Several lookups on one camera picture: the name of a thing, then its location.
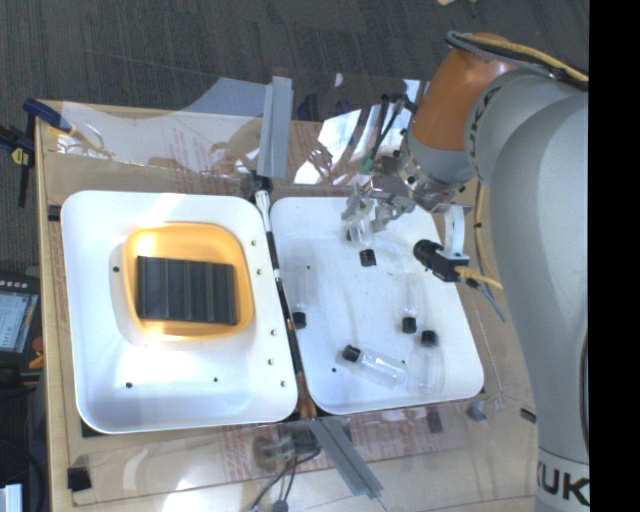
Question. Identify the white plastic tray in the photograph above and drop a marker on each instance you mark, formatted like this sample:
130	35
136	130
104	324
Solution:
165	385
350	310

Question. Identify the thin black and white rod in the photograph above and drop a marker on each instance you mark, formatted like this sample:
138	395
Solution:
276	270

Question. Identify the black block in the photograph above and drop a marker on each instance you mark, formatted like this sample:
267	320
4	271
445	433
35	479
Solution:
256	182
302	439

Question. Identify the brown cardboard board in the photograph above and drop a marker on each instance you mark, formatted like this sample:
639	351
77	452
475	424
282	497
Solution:
55	300

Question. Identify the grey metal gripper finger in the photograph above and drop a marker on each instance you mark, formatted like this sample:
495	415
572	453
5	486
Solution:
385	215
352	212

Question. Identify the orange bowl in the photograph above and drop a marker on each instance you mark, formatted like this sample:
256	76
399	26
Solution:
190	240

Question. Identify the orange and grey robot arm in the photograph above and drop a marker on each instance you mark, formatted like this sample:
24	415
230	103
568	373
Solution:
540	210

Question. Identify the clear plastic bottle black cap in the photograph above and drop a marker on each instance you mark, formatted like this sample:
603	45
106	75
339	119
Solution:
375	365
299	320
367	257
427	367
409	325

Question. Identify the black cylinder on white bracket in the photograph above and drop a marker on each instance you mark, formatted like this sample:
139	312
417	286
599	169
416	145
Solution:
440	260

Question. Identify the black ribbed rectangular tray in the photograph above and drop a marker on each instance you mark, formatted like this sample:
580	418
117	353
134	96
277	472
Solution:
185	290

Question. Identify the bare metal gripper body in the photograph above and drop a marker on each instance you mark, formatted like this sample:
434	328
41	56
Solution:
417	187

